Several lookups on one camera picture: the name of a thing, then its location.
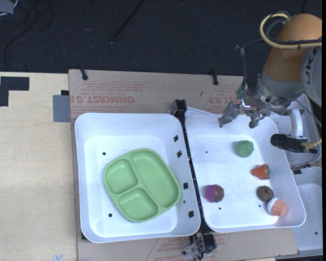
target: light wood surface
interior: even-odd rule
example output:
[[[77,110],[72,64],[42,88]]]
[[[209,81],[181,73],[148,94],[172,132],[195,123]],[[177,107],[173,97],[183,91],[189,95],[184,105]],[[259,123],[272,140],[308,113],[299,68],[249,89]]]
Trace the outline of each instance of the light wood surface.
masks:
[[[67,74],[30,78],[0,107],[0,260],[77,260],[71,124],[53,122]]]

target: cardboard sheet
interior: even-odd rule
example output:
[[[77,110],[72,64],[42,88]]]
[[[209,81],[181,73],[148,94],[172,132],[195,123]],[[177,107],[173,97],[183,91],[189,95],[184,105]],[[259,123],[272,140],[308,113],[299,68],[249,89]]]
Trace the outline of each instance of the cardboard sheet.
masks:
[[[95,244],[82,238],[79,216],[77,152],[74,123],[87,112],[166,113],[174,100],[187,106],[221,114],[235,91],[240,76],[218,76],[218,85],[205,74],[169,74],[118,71],[69,71],[70,107],[75,179],[75,201],[79,260],[183,260],[181,249],[189,237],[146,239]],[[244,260],[297,254],[297,243],[289,228],[237,233],[215,233],[217,248],[204,261]]]

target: cardboard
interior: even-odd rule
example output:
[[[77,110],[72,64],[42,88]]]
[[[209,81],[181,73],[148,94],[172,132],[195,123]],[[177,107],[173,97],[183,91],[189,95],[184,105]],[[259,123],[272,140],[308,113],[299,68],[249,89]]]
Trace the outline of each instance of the cardboard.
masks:
[[[187,106],[221,114],[230,101],[237,102],[235,91],[240,76],[212,77],[202,74],[141,73],[69,70],[70,107],[73,144],[73,168],[77,243],[79,260],[183,260],[181,250],[189,237],[120,241],[95,244],[82,238],[79,217],[77,152],[74,123],[87,112],[166,113],[174,100],[186,100]],[[204,261],[244,260],[297,254],[292,229],[269,229],[236,233],[215,233],[217,248]]]

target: divided green plate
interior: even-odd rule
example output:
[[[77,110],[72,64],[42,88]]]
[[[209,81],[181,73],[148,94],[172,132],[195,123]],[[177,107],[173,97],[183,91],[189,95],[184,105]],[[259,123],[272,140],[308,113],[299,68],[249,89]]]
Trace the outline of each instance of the divided green plate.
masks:
[[[148,148],[130,151],[110,162],[103,179],[120,212],[134,222],[161,215],[181,197],[179,182],[170,167]]]

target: green plate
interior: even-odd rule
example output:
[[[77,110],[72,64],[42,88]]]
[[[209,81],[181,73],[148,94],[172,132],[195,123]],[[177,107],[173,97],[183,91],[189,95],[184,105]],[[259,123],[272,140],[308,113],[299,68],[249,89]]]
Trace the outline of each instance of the green plate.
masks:
[[[159,216],[181,197],[179,182],[170,167],[148,148],[130,151],[110,162],[103,179],[120,212],[134,222]]]

